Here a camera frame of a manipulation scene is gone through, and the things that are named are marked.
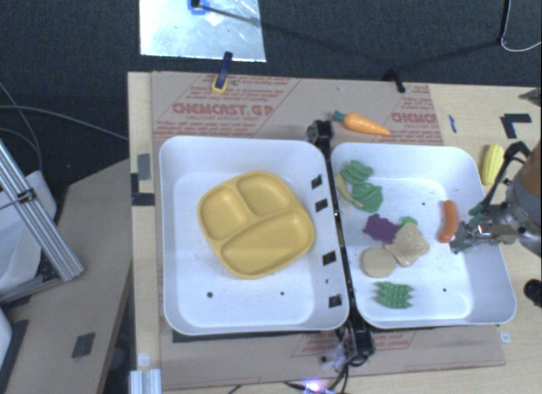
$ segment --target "white container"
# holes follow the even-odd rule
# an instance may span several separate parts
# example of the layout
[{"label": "white container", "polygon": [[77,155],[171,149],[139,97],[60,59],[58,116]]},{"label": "white container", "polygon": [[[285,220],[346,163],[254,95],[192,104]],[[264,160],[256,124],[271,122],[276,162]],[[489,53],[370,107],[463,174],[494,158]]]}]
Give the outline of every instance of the white container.
[{"label": "white container", "polygon": [[[484,192],[474,161],[454,147],[346,143],[332,153],[339,172],[357,159],[374,169],[369,182],[383,187],[381,217],[418,220],[429,251],[409,268],[386,278],[414,288],[412,306],[390,309],[373,300],[376,279],[365,275],[360,257],[380,246],[362,229],[369,214],[341,195],[340,215],[357,308],[383,329],[500,324],[511,319],[516,301],[498,247],[453,254],[437,236],[441,204],[452,199],[461,219]],[[163,222],[163,305],[178,332],[198,336],[241,332],[332,330],[349,313],[329,180],[322,153],[299,141],[178,136],[159,153]],[[237,175],[274,173],[297,195],[316,229],[312,249],[286,268],[258,280],[232,275],[214,255],[197,220],[202,196]],[[320,176],[315,189],[312,181]],[[328,201],[316,212],[315,203]],[[335,253],[335,262],[324,255]]]},{"label": "white container", "polygon": [[12,329],[6,316],[3,315],[0,309],[0,369],[2,368],[3,360],[6,358],[9,343],[11,342]]},{"label": "white container", "polygon": [[[353,159],[373,168],[368,181],[382,186],[380,217],[399,224],[402,217],[412,216],[430,245],[429,251],[408,268],[398,266],[385,279],[367,276],[361,267],[361,254],[369,247],[380,247],[381,242],[362,232],[370,214],[338,196],[357,307],[363,318],[383,329],[501,324],[510,320],[516,312],[516,299],[500,248],[478,245],[470,252],[454,254],[449,244],[437,240],[444,221],[444,200],[452,200],[458,217],[468,220],[468,211],[484,198],[472,158],[455,147],[353,142],[334,149],[334,171],[341,171]],[[375,302],[375,283],[382,280],[413,287],[412,306],[393,309]]]},{"label": "white container", "polygon": [[[332,330],[348,316],[329,181],[322,153],[300,141],[178,136],[160,150],[163,305],[169,324],[187,335]],[[250,171],[276,174],[296,194],[316,229],[312,249],[258,280],[232,275],[197,220],[202,196]],[[314,189],[312,181],[320,177]],[[328,207],[316,211],[315,203]],[[335,261],[323,256],[335,252]]]},{"label": "white container", "polygon": [[[26,177],[41,205],[52,218],[57,210],[53,195],[41,171]],[[10,202],[0,192],[0,206]],[[40,263],[41,247],[20,217],[15,206],[0,210],[0,292],[7,291],[36,275]]]}]

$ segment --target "robotic hand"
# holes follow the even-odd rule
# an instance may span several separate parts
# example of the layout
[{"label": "robotic hand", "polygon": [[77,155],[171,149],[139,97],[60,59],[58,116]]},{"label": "robotic hand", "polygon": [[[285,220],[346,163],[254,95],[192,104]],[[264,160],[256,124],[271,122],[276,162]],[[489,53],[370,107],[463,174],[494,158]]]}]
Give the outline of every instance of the robotic hand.
[{"label": "robotic hand", "polygon": [[[527,157],[513,180],[503,179],[508,164],[518,153]],[[500,183],[508,186],[505,201],[490,204]],[[540,142],[532,152],[522,142],[511,144],[505,151],[504,163],[486,198],[474,207],[468,223],[461,222],[451,250],[469,250],[478,243],[512,244],[516,240],[540,257]],[[540,281],[531,280],[524,289],[529,299],[539,307]]]}]

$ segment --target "silver square plate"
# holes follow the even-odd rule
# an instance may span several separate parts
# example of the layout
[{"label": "silver square plate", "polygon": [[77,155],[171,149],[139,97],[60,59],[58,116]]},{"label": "silver square plate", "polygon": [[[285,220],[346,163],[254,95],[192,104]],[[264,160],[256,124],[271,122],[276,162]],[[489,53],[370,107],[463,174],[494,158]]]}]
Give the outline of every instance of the silver square plate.
[{"label": "silver square plate", "polygon": [[265,62],[257,0],[140,0],[141,54]]}]

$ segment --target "yellow divided plate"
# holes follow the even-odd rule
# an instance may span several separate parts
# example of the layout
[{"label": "yellow divided plate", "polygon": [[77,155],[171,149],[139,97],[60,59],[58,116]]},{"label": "yellow divided plate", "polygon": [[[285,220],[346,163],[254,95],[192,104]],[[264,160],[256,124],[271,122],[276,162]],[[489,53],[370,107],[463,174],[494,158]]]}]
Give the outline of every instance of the yellow divided plate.
[{"label": "yellow divided plate", "polygon": [[282,269],[314,243],[307,211],[277,175],[266,171],[215,186],[200,200],[197,217],[217,257],[241,278]]}]

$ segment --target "orange carrot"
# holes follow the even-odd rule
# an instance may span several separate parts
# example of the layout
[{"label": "orange carrot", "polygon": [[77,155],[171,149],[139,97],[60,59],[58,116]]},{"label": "orange carrot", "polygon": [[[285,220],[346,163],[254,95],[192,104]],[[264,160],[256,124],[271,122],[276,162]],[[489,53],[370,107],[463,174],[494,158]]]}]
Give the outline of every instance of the orange carrot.
[{"label": "orange carrot", "polygon": [[456,205],[451,200],[446,200],[442,203],[444,210],[444,229],[440,232],[439,242],[448,243],[456,234],[457,230],[457,209]]},{"label": "orange carrot", "polygon": [[375,123],[370,119],[366,119],[359,114],[348,113],[343,114],[335,111],[333,114],[334,121],[342,121],[345,127],[349,130],[354,130],[361,133],[369,133],[373,135],[389,136],[390,131],[385,127]]}]

